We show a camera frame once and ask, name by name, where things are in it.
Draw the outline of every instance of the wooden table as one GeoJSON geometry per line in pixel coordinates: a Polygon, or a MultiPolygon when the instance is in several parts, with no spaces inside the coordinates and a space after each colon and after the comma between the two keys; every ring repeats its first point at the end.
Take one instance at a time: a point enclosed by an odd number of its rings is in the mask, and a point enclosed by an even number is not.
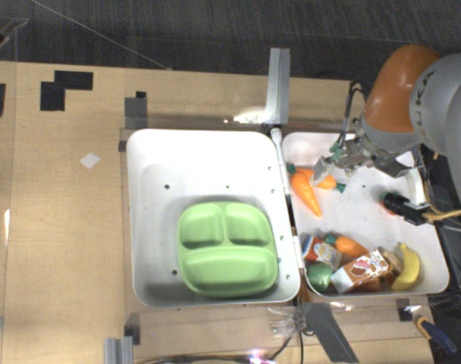
{"type": "MultiPolygon", "coordinates": [[[[101,363],[104,339],[122,337],[129,305],[118,151],[124,98],[146,92],[150,118],[231,119],[265,104],[267,77],[0,62],[0,83],[7,85],[0,118],[0,362],[101,363]],[[93,72],[93,90],[66,90],[65,111],[40,111],[40,83],[53,81],[55,70],[93,72]],[[80,163],[89,153],[101,159],[92,168],[80,163]]],[[[347,89],[343,81],[291,79],[290,119],[340,121],[347,89]]],[[[358,115],[363,103],[354,102],[358,115]]],[[[412,299],[431,318],[427,303],[412,299]]],[[[393,300],[351,305],[355,311],[336,318],[361,362],[433,362],[426,339],[411,322],[399,322],[393,300]]],[[[214,352],[242,350],[243,340],[269,351],[282,344],[262,306],[143,310],[154,338],[135,347],[135,362],[204,353],[205,341],[214,352]]],[[[328,362],[315,337],[305,345],[305,362],[328,362]]],[[[297,339],[278,358],[299,362],[297,339]]]]}

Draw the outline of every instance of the black floor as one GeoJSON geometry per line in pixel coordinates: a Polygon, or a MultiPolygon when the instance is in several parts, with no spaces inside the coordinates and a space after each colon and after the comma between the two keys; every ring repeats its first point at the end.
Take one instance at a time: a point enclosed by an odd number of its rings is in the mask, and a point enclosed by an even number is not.
{"type": "MultiPolygon", "coordinates": [[[[0,29],[11,18],[30,20],[0,51],[1,60],[159,68],[68,18],[183,71],[266,75],[269,48],[286,47],[293,77],[370,86],[403,44],[444,55],[461,50],[461,0],[36,1],[65,17],[30,0],[0,0],[0,29]]],[[[461,237],[450,238],[455,247],[451,265],[461,264],[461,237]]],[[[453,281],[450,292],[457,289],[453,281]]],[[[435,321],[459,348],[449,362],[461,364],[461,305],[436,308],[435,321]]]]}

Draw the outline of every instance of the green divided tray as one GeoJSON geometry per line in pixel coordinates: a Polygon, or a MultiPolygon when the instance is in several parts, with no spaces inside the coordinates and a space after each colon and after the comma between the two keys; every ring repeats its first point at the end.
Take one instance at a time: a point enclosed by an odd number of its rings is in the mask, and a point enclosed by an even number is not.
{"type": "Polygon", "coordinates": [[[178,222],[178,260],[189,289],[204,297],[244,297],[278,277],[268,218],[240,202],[190,206],[178,222]]]}

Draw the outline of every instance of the carrot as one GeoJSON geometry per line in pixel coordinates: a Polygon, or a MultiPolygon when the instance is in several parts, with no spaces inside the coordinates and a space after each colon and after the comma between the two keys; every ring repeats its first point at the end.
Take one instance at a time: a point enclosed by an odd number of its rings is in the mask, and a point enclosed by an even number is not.
{"type": "Polygon", "coordinates": [[[309,177],[303,172],[296,172],[291,177],[291,187],[298,197],[308,206],[318,217],[322,216],[320,205],[316,199],[315,191],[309,183],[309,177]]]}
{"type": "Polygon", "coordinates": [[[327,234],[327,236],[325,236],[325,242],[334,245],[337,250],[353,258],[359,258],[368,253],[368,250],[364,246],[361,246],[355,240],[345,236],[335,237],[331,234],[327,234]]]}
{"type": "MultiPolygon", "coordinates": [[[[314,171],[311,168],[297,167],[296,172],[306,175],[308,179],[311,178],[314,174],[314,171]]],[[[333,175],[327,175],[325,179],[322,182],[320,182],[317,186],[320,189],[330,190],[330,189],[333,189],[334,187],[337,187],[337,182],[333,175]]]]}

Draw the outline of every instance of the banana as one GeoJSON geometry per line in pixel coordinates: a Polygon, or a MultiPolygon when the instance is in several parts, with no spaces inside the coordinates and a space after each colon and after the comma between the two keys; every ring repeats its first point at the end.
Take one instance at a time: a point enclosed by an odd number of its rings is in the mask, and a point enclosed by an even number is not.
{"type": "Polygon", "coordinates": [[[396,280],[392,283],[392,290],[405,291],[416,282],[419,276],[420,261],[416,252],[409,249],[406,244],[400,245],[403,251],[404,268],[396,280]]]}

